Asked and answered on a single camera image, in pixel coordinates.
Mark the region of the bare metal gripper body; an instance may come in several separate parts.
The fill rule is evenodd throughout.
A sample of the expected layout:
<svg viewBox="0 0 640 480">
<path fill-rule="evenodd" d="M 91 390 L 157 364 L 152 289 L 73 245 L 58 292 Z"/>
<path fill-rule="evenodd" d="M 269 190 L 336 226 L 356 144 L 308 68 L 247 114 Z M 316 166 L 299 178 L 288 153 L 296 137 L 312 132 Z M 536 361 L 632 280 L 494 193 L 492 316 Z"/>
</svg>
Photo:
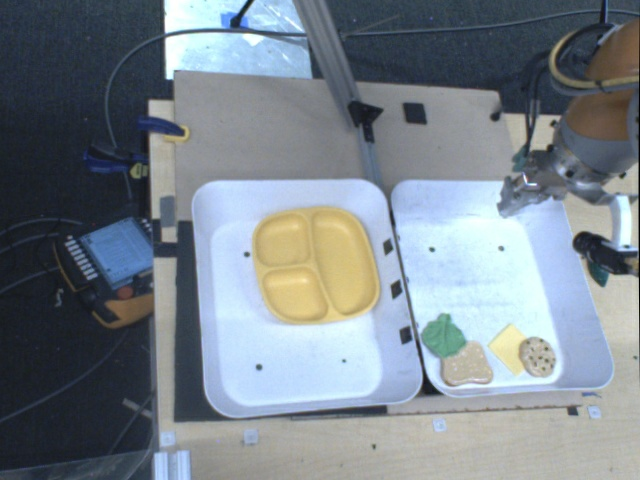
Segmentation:
<svg viewBox="0 0 640 480">
<path fill-rule="evenodd" d="M 573 194 L 590 204 L 609 204 L 616 197 L 604 188 L 613 178 L 611 174 L 592 169 L 563 148 L 531 151 L 520 176 L 523 179 L 521 188 L 546 187 L 550 198 L 555 200 Z"/>
</svg>

